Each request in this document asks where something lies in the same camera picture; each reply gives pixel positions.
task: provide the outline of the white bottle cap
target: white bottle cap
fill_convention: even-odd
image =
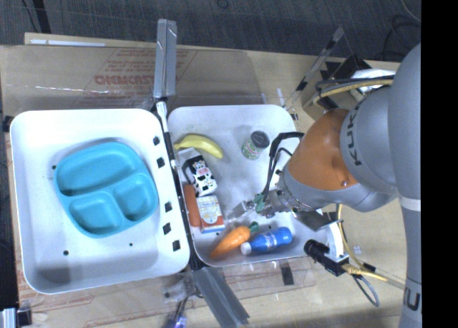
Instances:
[[[240,245],[240,251],[244,255],[251,254],[251,245],[250,245],[250,243],[248,243],[247,241],[245,243],[242,243],[242,245]]]

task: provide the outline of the carrot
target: carrot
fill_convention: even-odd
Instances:
[[[195,198],[195,189],[192,185],[185,184],[183,186],[183,193],[185,196],[187,214],[189,216],[189,223],[192,226],[197,227],[200,225],[200,214],[198,201]]]
[[[259,229],[257,222],[252,222],[250,226],[241,225],[234,228],[210,253],[210,258],[217,258],[222,254],[226,254],[233,249],[238,248],[242,243],[245,243],[250,238],[251,234]]]

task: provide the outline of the banana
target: banana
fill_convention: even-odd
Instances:
[[[180,142],[175,143],[173,147],[176,150],[180,148],[195,148],[204,150],[218,159],[223,158],[221,147],[215,141],[202,135],[186,135]]]

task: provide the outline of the blue divided plate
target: blue divided plate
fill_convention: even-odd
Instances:
[[[159,203],[142,159],[129,146],[107,142],[75,152],[54,171],[57,195],[73,224],[93,238],[145,220]]]

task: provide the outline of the dark floor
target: dark floor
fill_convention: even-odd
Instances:
[[[42,30],[33,6],[0,0],[0,44],[22,44],[24,32]],[[361,58],[400,62],[421,36],[422,0],[44,0],[44,6],[53,34],[155,42],[157,20],[171,19],[179,44],[266,52],[317,55],[342,26]],[[1,310],[15,304],[16,291],[3,141],[0,150]]]

